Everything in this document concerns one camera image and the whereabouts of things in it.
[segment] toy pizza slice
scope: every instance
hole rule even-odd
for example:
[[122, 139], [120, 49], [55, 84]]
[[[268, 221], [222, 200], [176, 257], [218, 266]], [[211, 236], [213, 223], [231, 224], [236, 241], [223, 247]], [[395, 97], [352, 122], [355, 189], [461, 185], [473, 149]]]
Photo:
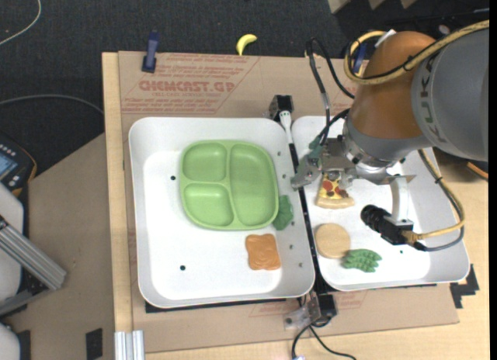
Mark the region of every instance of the toy pizza slice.
[[354, 205], [354, 199], [345, 189], [340, 189], [338, 179], [333, 181], [324, 173], [321, 186], [316, 198], [316, 206], [322, 208], [340, 209]]

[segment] yellow banana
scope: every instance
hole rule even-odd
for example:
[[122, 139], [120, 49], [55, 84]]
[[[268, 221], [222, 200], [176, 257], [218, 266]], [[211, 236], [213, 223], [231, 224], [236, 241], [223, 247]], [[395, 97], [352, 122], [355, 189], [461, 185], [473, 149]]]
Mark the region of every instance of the yellow banana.
[[236, 50], [238, 52], [238, 55], [243, 54], [243, 50], [245, 49], [245, 46], [247, 44], [253, 43], [256, 40], [257, 36], [253, 34], [245, 34], [244, 36], [240, 37], [238, 39], [238, 42], [236, 43]]

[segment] white tray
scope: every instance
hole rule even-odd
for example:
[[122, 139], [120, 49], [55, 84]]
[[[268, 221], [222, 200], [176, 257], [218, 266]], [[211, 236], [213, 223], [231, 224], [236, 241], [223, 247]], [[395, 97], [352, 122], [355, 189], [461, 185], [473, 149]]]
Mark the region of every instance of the white tray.
[[[288, 195], [294, 224], [277, 231], [219, 231], [193, 224], [179, 191], [183, 149], [200, 140], [244, 140], [269, 152], [280, 196]], [[315, 280], [294, 168], [283, 128], [269, 119], [146, 117], [129, 132], [137, 232], [138, 282], [161, 308], [303, 296]], [[281, 259], [274, 271], [251, 270], [249, 234], [271, 233]]]
[[[294, 122], [292, 133], [294, 143], [301, 158], [308, 153], [308, 145], [322, 130], [325, 118], [305, 116]], [[342, 133], [343, 120], [339, 120], [330, 129], [329, 136], [336, 137]], [[427, 150], [435, 162], [431, 149]], [[404, 164], [394, 166], [392, 174], [416, 175], [409, 182], [408, 218], [414, 222], [414, 231], [429, 232], [456, 223], [454, 212], [442, 189], [433, 181], [433, 177], [419, 158], [412, 152]], [[469, 260], [464, 242], [442, 251], [422, 252], [407, 246], [394, 246], [382, 239], [380, 235], [367, 227], [360, 219], [360, 212], [368, 204], [391, 212], [392, 196], [389, 185], [375, 185], [364, 179], [353, 181], [348, 193], [355, 200], [355, 205], [346, 209], [323, 209], [315, 205], [320, 180], [304, 187], [309, 217], [313, 231], [323, 223], [342, 225], [350, 235], [351, 249], [366, 248], [377, 252], [382, 260], [375, 272], [366, 273], [354, 268], [343, 268], [339, 259], [330, 259], [318, 255], [318, 263], [325, 281], [341, 291], [358, 289], [376, 289], [393, 286], [413, 286], [439, 282], [456, 282], [469, 273]], [[428, 239], [429, 247], [451, 242], [459, 231]]]

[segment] wooden table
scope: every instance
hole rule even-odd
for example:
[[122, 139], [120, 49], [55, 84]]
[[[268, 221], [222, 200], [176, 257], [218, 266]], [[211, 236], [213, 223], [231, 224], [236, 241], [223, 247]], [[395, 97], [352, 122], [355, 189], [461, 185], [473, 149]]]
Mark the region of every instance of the wooden table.
[[[123, 141], [120, 114], [118, 54], [103, 54], [103, 90], [106, 114], [106, 153], [109, 178], [109, 215], [113, 265], [114, 321], [116, 331], [133, 330], [130, 269], [127, 246], [126, 200], [123, 173]], [[467, 217], [464, 242], [478, 278], [479, 290], [465, 296], [458, 310], [460, 323], [324, 337], [333, 350], [357, 359], [469, 359], [490, 358], [488, 284], [488, 183], [476, 177], [458, 159], [439, 156], [439, 164], [450, 187], [459, 196]], [[291, 341], [224, 346], [147, 355], [147, 359], [186, 360], [215, 358], [290, 359]], [[315, 339], [301, 339], [297, 353], [307, 360], [335, 358]]]

